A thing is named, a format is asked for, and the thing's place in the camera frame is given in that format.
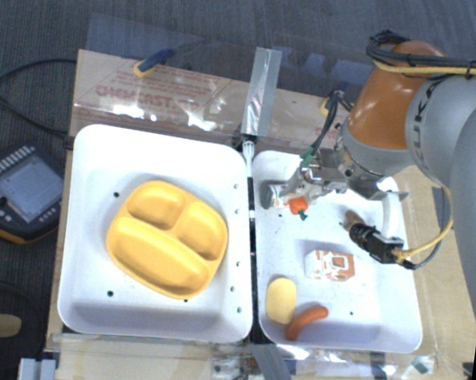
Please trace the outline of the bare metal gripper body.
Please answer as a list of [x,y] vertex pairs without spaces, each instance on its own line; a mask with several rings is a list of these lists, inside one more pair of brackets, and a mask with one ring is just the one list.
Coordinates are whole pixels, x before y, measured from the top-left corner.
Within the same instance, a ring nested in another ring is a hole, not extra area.
[[304,180],[318,185],[322,191],[338,193],[352,190],[363,198],[380,199],[382,175],[366,170],[356,163],[347,150],[323,148],[314,154],[305,169]]

